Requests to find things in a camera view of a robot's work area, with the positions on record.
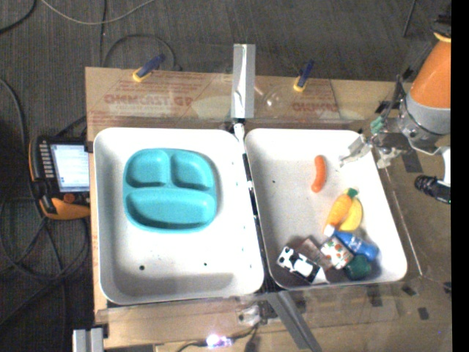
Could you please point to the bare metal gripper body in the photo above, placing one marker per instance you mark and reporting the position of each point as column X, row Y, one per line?
column 394, row 139

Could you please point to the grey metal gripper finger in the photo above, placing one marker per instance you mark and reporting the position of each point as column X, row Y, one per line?
column 358, row 146
column 385, row 158

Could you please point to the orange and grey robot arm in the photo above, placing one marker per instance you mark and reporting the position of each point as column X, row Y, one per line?
column 432, row 75

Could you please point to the orange sausage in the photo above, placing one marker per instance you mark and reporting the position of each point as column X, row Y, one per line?
column 319, row 172

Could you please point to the orange carrot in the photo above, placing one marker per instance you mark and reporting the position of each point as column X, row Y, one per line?
column 339, row 207

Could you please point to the yellow banana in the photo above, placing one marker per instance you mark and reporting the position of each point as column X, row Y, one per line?
column 354, row 218

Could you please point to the white plastic tray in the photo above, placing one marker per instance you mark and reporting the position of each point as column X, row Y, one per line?
column 289, row 204
column 176, row 262

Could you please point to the blue bottle with white cap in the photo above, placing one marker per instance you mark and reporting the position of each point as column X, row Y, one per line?
column 357, row 244

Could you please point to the white can with orange print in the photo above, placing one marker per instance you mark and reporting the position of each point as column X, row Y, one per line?
column 337, row 254

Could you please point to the dark green can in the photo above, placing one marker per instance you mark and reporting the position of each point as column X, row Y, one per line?
column 359, row 268

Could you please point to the clear brown packet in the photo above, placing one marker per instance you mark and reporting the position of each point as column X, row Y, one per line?
column 311, row 249

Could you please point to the black and white carton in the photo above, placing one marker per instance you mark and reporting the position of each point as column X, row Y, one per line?
column 298, row 266

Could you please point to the blue divided plate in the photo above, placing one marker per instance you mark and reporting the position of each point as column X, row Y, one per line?
column 170, row 204

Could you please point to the brown cardboard board red print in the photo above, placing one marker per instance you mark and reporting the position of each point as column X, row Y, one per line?
column 165, row 97

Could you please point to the black cylinder on white bracket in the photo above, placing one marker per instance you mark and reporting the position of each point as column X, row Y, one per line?
column 434, row 187

